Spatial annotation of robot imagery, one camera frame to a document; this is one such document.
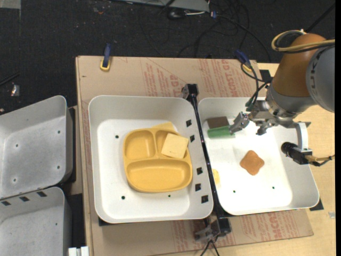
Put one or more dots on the white plastic tray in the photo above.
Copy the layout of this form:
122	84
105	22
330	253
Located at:
266	196
112	169
32	148
32	228

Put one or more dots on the green block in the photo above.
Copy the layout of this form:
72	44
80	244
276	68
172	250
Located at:
218	132

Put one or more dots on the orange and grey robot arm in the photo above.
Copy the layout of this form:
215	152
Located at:
295	71

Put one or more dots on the brown toast slice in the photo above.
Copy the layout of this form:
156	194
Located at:
251	163

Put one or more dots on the yellow divided plate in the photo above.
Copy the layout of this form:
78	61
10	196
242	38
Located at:
157	173

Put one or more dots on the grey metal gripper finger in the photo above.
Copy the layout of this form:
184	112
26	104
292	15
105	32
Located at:
263	128
239	123

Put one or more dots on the black cylinder on white bracket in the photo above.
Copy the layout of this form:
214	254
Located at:
295	152

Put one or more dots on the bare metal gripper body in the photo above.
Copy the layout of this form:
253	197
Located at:
263	113

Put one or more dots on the brown flat rectangle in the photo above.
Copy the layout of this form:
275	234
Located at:
217	121

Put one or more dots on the small yellow piece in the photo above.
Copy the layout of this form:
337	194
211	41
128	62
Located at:
216	176

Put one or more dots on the pale yellow cheese slice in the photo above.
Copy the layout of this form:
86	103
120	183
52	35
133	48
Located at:
174	146

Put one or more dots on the brown cardboard board, red print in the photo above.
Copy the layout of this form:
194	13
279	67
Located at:
149	76

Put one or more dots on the thin black rod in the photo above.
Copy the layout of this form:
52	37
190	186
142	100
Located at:
206	148

